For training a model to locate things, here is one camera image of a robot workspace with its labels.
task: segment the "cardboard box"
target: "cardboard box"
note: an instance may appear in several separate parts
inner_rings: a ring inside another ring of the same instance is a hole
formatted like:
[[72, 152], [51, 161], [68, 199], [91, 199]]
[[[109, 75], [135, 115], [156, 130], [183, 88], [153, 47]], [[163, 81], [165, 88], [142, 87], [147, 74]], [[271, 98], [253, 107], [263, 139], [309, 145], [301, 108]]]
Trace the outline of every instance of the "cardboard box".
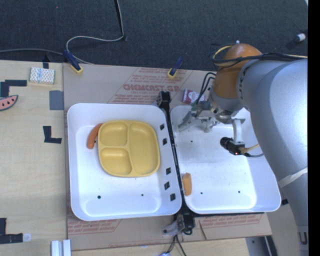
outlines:
[[[169, 91], [171, 108], [184, 104], [185, 89], [199, 91], [206, 71], [178, 70], [175, 78], [167, 78], [167, 69], [83, 64], [83, 72], [75, 73], [63, 66], [64, 111], [76, 103], [154, 104], [158, 93]], [[69, 184], [68, 132], [65, 121], [67, 185]], [[102, 249], [171, 243], [162, 235], [162, 227], [173, 222], [173, 216], [83, 221], [67, 207], [67, 233], [72, 250]], [[243, 238], [271, 235], [265, 213], [196, 217], [191, 235], [183, 242]]]

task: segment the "divided yellow plate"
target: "divided yellow plate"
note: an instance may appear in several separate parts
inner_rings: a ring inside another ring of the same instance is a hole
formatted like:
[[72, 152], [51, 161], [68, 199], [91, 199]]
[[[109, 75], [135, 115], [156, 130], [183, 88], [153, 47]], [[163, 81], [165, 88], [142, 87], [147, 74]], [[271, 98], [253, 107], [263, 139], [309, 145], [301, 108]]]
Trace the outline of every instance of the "divided yellow plate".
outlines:
[[144, 177], [160, 166], [157, 134], [146, 122], [105, 122], [99, 129], [97, 142], [100, 164], [110, 175]]

